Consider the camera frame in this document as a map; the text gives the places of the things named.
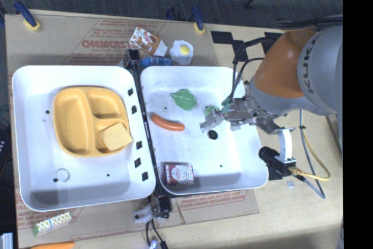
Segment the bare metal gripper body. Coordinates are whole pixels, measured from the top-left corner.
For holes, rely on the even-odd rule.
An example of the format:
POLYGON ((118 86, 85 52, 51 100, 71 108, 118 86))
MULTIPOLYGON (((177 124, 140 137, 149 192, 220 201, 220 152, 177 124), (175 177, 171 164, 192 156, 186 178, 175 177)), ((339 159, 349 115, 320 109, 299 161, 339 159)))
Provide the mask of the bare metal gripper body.
POLYGON ((234 98, 223 118, 234 128, 243 124, 256 125, 268 134, 274 134, 280 127, 274 122, 278 115, 271 114, 259 106, 252 97, 234 98))

